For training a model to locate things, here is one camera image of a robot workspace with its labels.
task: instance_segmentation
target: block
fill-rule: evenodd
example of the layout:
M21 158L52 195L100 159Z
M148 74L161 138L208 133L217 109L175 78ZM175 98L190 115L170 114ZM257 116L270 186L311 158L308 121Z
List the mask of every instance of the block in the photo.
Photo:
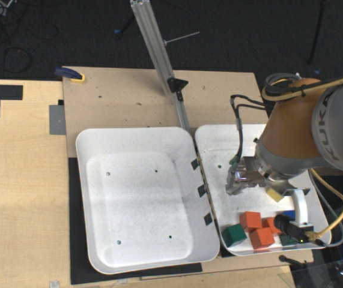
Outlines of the block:
M255 250L269 247L275 243L273 233L269 227L255 229L250 233L249 237Z
M262 227L268 227L272 231L273 235L280 235L282 232L275 227L274 218L266 218L262 221Z
M242 241L246 240L247 236L244 233L242 225L235 224L235 225L227 227L222 232L222 238L223 238L223 241L225 241L226 246L231 247L233 245L237 245L241 243Z
M275 191L272 188L268 188L266 190L266 194L269 195L273 200L275 200L277 203L283 199L284 197L280 195L277 191Z
M281 240L281 244L283 246L289 246L289 245L296 245L298 244L297 241L290 238L290 236L285 235L284 233L279 235L279 239Z
M252 232L257 228L262 228L262 219L259 212L245 211L239 217L239 223L245 232Z
M296 211L295 210L286 210L282 214L288 215L289 217L296 219Z

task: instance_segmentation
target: white tray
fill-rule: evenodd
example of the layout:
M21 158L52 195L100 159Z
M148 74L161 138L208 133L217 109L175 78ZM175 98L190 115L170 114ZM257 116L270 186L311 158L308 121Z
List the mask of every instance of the white tray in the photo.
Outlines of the white tray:
M201 171L178 127L87 129L76 140L88 256L116 274L204 262L219 252Z
M254 156L254 138L259 138L264 124L243 125L243 156ZM238 131L235 125L204 125L195 133L195 140L201 157L203 171L207 180L208 190L217 225L223 232L226 227L239 223L239 216L244 211L260 212L262 218L274 217L278 213L294 210L292 198L284 197L278 203L266 194L266 188L245 188L238 195L226 193L226 177L230 167L229 160L235 155L239 146ZM309 222L315 231L321 231L328 226L317 192L307 172L289 180L297 188L310 188L305 196L308 206ZM222 245L233 255L247 256L262 254L270 251L302 250L322 248L313 243L297 244L283 247L279 236L275 236L275 243L263 250L254 250L246 232L247 239L242 243L227 247L220 236ZM321 238L329 243L330 232Z

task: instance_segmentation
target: blue clamp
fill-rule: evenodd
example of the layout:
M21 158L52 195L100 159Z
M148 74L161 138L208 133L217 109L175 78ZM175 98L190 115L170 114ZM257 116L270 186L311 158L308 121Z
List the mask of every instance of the blue clamp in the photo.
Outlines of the blue clamp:
M70 78L72 82L83 82L85 80L84 74L65 67L56 67L54 74L56 76Z

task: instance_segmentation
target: wooden board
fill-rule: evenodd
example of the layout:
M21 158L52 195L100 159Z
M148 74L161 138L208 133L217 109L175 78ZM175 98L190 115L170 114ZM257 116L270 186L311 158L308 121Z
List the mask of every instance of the wooden board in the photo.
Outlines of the wooden board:
M104 288L113 287L114 284L118 287L128 288L295 288L293 277L291 276L290 268L288 266L168 278L151 278L142 281L131 281L131 279L129 279L127 282L124 282L124 284L120 284L118 281L111 281L110 283L95 283L94 285L84 287Z
M179 126L174 103L165 97L156 70L69 67L85 75L83 83L63 78L68 157L76 157L77 135L88 128ZM252 73L175 71L189 82L184 105L194 132L207 124L233 124L232 94L262 101ZM264 124L262 110L241 109L245 124Z
M70 280L65 136L49 134L49 105L61 82L23 85L23 100L0 112L0 287L49 287Z

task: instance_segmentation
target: orange block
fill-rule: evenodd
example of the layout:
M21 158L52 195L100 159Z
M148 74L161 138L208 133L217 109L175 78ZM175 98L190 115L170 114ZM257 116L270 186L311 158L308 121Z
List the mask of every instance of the orange block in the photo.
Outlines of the orange block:
M272 233L276 235L280 235L282 233L277 227L275 227L274 218L266 218L265 220L263 220L262 227L270 228Z
M252 232L257 228L262 228L262 219L259 212L245 211L239 217L239 222L245 232Z
M250 233L249 237L255 250L268 247L275 242L272 230L269 227L255 229Z

